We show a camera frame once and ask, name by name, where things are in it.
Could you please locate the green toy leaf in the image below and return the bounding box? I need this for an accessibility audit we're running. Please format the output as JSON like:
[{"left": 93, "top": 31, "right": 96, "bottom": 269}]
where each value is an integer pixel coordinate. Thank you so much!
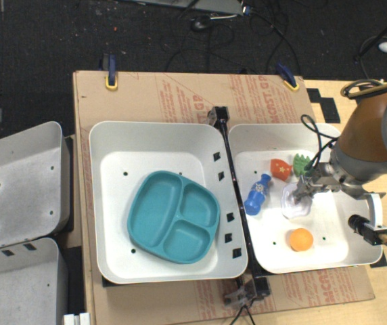
[{"left": 292, "top": 152, "right": 317, "bottom": 178}]

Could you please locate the red packet with yellow stars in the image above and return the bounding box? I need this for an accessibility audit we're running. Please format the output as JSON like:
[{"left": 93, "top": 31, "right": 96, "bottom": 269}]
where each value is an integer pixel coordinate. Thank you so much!
[{"left": 269, "top": 158, "right": 294, "bottom": 182}]

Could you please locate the brown cardboard board red print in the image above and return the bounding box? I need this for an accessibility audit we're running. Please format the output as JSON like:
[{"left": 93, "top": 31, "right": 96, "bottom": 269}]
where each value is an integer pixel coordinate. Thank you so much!
[{"left": 72, "top": 70, "right": 376, "bottom": 325}]

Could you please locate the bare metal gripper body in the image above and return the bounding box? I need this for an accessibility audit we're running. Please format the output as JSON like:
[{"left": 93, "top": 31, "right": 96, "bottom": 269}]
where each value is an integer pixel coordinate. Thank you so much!
[{"left": 299, "top": 162, "right": 346, "bottom": 194}]

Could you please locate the orange ball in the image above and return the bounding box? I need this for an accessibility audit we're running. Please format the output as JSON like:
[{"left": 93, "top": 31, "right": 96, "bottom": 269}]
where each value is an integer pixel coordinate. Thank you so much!
[{"left": 289, "top": 227, "right": 315, "bottom": 253}]

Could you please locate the black block with thin wires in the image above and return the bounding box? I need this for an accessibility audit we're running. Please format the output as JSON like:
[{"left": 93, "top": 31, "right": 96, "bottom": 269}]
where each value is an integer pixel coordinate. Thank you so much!
[
  {"left": 208, "top": 106, "right": 231, "bottom": 125},
  {"left": 223, "top": 275, "right": 271, "bottom": 308}
]

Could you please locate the blue divided plate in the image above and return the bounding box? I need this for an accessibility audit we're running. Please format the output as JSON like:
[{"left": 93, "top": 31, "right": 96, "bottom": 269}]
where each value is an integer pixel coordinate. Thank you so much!
[{"left": 127, "top": 170, "right": 221, "bottom": 265}]

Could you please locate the clear plastic bowl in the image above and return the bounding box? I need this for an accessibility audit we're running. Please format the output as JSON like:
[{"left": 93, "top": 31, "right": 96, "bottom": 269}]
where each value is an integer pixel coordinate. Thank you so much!
[{"left": 280, "top": 181, "right": 314, "bottom": 220}]

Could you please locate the black cylinder on white bracket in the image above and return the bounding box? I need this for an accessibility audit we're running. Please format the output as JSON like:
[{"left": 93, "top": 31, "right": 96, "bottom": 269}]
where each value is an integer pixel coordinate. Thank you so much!
[{"left": 348, "top": 192, "right": 387, "bottom": 246}]

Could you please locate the white plastic tray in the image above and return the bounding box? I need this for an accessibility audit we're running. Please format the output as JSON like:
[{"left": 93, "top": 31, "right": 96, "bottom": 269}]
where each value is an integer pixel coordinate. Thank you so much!
[
  {"left": 88, "top": 120, "right": 249, "bottom": 285},
  {"left": 227, "top": 123, "right": 384, "bottom": 275}
]

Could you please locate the blue bottle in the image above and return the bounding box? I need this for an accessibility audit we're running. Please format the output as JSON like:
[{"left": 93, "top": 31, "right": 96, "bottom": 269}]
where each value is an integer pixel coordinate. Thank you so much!
[{"left": 244, "top": 173, "right": 273, "bottom": 217}]

